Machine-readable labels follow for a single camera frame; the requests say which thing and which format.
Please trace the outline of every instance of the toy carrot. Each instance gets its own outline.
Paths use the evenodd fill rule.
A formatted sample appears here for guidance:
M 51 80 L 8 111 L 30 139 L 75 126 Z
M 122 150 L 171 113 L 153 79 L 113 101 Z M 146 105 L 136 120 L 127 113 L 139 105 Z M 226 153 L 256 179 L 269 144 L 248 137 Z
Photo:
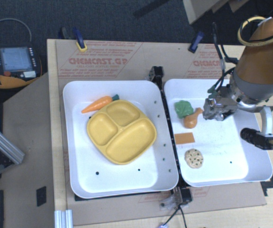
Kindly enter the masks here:
M 118 100 L 118 99 L 119 99 L 118 95 L 115 95 L 114 97 L 110 97 L 108 95 L 104 96 L 102 98 L 99 98 L 95 102 L 91 103 L 90 105 L 88 105 L 81 112 L 87 113 L 87 112 L 93 112 L 93 111 L 99 110 L 99 109 L 103 108 L 104 106 L 106 106 L 107 104 L 109 104 L 115 100 Z

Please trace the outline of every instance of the yellow cable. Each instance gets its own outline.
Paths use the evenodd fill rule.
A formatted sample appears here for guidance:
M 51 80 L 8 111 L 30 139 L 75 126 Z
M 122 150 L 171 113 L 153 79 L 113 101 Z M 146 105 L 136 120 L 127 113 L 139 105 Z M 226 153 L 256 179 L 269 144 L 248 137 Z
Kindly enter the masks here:
M 242 39 L 241 37 L 241 31 L 244 29 L 244 27 L 249 24 L 250 22 L 254 21 L 254 20 L 265 20 L 265 17 L 261 17 L 261 16 L 254 16 L 251 17 L 249 19 L 247 19 L 245 22 L 242 23 L 241 28 L 238 29 L 238 40 L 242 45 L 248 46 L 248 47 L 261 47 L 261 46 L 265 46 L 268 45 L 270 43 L 273 43 L 273 38 L 269 39 L 267 41 L 260 41 L 260 42 L 248 42 Z

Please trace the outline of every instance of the yellow plate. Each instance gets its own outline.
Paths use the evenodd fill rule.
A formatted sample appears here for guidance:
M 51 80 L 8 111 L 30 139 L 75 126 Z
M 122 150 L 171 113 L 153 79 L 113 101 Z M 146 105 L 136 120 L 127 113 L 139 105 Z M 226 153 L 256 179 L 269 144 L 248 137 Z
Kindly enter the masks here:
M 111 162 L 128 164 L 156 140 L 156 128 L 135 105 L 116 100 L 88 121 L 87 133 L 94 145 Z

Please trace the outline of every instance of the screen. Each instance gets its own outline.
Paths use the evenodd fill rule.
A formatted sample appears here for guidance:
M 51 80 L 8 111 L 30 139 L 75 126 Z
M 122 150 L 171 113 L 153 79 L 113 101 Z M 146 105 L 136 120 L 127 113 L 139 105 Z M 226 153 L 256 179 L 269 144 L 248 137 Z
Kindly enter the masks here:
M 27 47 L 0 48 L 0 55 L 4 71 L 28 71 L 32 70 L 32 63 Z

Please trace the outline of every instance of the white tray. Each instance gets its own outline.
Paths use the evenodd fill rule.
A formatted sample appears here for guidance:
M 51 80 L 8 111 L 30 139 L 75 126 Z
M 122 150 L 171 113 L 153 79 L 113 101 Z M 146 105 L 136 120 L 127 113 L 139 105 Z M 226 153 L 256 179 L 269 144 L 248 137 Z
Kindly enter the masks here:
M 155 125 L 157 138 L 127 165 L 110 162 L 87 131 L 94 112 L 81 110 L 100 97 L 118 94 L 137 106 Z M 92 199 L 173 189 L 178 182 L 176 160 L 158 87 L 149 81 L 73 81 L 63 90 L 68 137 L 70 183 L 74 193 Z
M 211 79 L 171 79 L 165 83 L 165 95 L 174 133 L 192 132 L 195 143 L 176 145 L 183 179 L 191 186 L 264 181 L 273 173 L 267 151 L 261 150 L 240 138 L 240 131 L 247 127 L 260 130 L 255 114 L 236 111 L 224 121 L 205 120 L 199 115 L 193 129 L 183 127 L 177 117 L 174 104 L 187 100 L 195 109 L 203 109 L 207 90 L 216 82 Z M 203 166 L 190 168 L 185 161 L 185 152 L 198 149 L 203 157 Z

